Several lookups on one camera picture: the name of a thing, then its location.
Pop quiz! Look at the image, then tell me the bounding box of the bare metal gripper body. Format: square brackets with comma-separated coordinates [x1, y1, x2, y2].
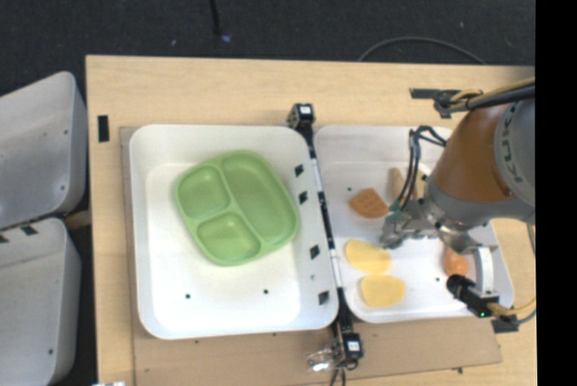
[390, 199, 475, 251]

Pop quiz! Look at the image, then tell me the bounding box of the pale yellow flat slice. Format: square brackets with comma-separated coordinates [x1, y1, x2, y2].
[359, 273, 408, 310]
[343, 238, 393, 275]

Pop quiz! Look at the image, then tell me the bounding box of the orange waffle biscuit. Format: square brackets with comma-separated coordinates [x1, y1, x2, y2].
[347, 188, 389, 220]

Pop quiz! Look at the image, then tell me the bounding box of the orange sausage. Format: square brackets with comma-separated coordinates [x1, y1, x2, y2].
[443, 245, 471, 278]

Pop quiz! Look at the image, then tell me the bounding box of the white plastic tray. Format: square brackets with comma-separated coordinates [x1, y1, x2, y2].
[128, 123, 341, 341]
[312, 124, 516, 325]

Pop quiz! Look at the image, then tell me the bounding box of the beige bread stick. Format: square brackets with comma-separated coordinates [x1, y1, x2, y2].
[388, 167, 427, 201]

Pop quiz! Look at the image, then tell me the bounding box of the thin black and white rod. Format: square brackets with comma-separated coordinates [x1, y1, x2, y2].
[304, 124, 351, 332]

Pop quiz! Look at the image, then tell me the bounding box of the green divided plate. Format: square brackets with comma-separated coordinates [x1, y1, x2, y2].
[174, 150, 302, 267]

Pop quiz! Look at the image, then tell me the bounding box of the black cylinder on white bracket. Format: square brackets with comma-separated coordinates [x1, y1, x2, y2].
[445, 242, 502, 318]

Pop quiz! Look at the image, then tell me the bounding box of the black block with thin wires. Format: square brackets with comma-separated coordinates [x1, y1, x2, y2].
[287, 102, 317, 129]
[332, 325, 364, 366]

